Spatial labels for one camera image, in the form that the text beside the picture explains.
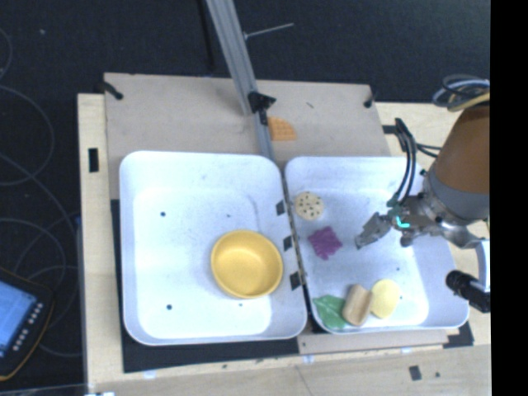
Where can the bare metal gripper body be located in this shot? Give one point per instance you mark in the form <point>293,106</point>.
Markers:
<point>420,215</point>

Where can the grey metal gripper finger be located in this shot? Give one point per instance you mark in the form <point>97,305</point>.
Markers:
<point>373,229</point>
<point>407,238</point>

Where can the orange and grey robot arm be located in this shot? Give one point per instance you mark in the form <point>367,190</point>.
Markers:
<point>466,159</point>

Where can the white plastic tray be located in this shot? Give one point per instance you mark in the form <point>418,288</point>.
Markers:
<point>371,262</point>
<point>185,246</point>

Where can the purple grapes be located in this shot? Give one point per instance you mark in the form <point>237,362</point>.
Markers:
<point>325,242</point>

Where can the yellow round slice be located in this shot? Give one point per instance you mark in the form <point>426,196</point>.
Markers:
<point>386,298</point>

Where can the beige chocolate chip biscuit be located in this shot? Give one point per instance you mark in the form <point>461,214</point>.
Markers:
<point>308,206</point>

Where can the tan bread roll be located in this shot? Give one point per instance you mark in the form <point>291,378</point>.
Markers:
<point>357,305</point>

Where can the green lettuce leaf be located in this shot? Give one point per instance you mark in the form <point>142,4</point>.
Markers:
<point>330,309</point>

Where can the yellow bowl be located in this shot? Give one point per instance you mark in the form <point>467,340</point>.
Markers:
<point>246,264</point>

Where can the orange waffle slice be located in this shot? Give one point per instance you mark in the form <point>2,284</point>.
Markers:
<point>282,129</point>

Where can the brown cardboard board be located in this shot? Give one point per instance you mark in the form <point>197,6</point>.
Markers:
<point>185,114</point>

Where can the black cylinder on white bracket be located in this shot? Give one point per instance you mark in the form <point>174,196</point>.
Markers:
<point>468,289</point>

